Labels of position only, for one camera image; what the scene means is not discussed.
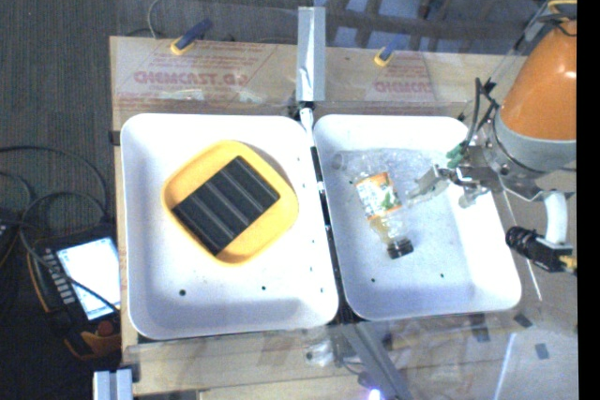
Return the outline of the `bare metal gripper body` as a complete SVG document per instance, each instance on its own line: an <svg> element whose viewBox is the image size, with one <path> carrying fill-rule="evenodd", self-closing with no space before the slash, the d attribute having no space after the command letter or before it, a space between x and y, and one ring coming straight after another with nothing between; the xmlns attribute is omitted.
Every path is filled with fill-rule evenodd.
<svg viewBox="0 0 600 400"><path fill-rule="evenodd" d="M453 172L452 182L461 187L479 182L488 186L489 192L509 192L526 201L540 201L546 195L536 183L544 173L518 162L500 144L459 145L448 168Z"/></svg>

